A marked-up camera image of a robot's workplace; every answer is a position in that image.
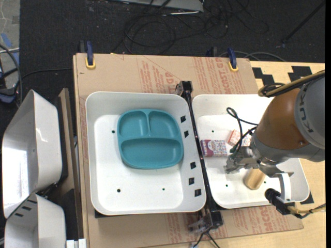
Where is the thin black rod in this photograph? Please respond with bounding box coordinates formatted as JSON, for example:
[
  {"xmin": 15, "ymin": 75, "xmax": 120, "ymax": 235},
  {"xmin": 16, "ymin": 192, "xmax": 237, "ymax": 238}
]
[{"xmin": 184, "ymin": 91, "xmax": 216, "ymax": 212}]

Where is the black cylinder on white bracket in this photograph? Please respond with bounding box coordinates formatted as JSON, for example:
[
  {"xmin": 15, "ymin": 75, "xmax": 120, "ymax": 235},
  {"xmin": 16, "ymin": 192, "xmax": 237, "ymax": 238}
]
[{"xmin": 264, "ymin": 172, "xmax": 296, "ymax": 215}]

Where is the small pink and white box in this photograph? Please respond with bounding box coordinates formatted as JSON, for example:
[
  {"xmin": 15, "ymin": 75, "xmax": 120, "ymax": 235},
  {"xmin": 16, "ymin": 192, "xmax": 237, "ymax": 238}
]
[{"xmin": 227, "ymin": 129, "xmax": 252, "ymax": 147}]

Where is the tan cylinder can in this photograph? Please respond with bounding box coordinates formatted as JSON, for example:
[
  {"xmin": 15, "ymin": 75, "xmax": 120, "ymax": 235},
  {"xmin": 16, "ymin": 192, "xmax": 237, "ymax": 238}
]
[{"xmin": 243, "ymin": 167, "xmax": 265, "ymax": 191}]

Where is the brown cardboard board red print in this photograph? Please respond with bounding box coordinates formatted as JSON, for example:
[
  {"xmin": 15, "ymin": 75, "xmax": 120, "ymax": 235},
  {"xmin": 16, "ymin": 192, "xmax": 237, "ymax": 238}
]
[{"xmin": 72, "ymin": 52, "xmax": 305, "ymax": 248}]

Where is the blue divided plate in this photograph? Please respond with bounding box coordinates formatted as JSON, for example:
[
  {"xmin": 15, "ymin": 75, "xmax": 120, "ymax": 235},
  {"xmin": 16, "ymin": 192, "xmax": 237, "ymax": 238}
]
[{"xmin": 116, "ymin": 108, "xmax": 185, "ymax": 170}]

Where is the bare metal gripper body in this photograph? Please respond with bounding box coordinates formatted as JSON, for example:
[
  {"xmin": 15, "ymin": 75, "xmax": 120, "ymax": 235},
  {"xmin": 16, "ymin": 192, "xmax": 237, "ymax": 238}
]
[{"xmin": 223, "ymin": 146, "xmax": 261, "ymax": 175}]

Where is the white plastic tray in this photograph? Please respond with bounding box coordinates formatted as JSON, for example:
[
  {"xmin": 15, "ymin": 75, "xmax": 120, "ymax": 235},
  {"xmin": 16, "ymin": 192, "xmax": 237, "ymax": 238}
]
[
  {"xmin": 85, "ymin": 91, "xmax": 207, "ymax": 216},
  {"xmin": 191, "ymin": 94, "xmax": 311, "ymax": 210}
]

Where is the purple and white carton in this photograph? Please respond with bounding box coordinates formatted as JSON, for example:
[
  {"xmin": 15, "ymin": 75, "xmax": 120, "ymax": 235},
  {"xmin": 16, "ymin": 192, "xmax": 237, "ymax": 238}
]
[{"xmin": 200, "ymin": 138, "xmax": 229, "ymax": 158}]

